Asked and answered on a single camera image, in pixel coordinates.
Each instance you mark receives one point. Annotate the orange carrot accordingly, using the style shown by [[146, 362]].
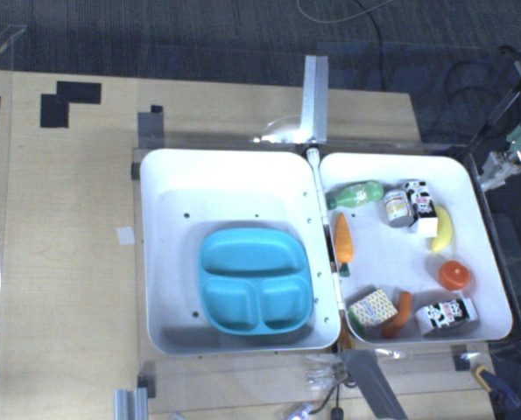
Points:
[[342, 239]]

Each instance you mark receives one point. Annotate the yellow patterned carton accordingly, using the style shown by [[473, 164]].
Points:
[[371, 311]]

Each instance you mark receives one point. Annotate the yellow banana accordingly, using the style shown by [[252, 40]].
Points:
[[445, 230]]

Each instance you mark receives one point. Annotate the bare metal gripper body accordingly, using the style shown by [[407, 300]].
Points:
[[494, 169]]

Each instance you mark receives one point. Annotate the blue divided plate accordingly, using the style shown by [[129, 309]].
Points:
[[253, 252]]

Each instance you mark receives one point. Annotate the cow print milk carton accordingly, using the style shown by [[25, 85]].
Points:
[[422, 204], [446, 315]]

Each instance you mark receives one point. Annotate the white and orange can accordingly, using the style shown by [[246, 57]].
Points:
[[396, 208]]

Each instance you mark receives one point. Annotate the orange round fruit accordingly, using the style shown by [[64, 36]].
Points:
[[452, 276]]

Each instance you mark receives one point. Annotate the green plastic bottle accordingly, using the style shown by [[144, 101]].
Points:
[[358, 193]]

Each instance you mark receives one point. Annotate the orange sausage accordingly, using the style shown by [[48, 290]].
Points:
[[401, 315]]

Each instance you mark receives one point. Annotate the white plastic tray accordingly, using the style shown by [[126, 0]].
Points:
[[172, 177], [396, 269]]

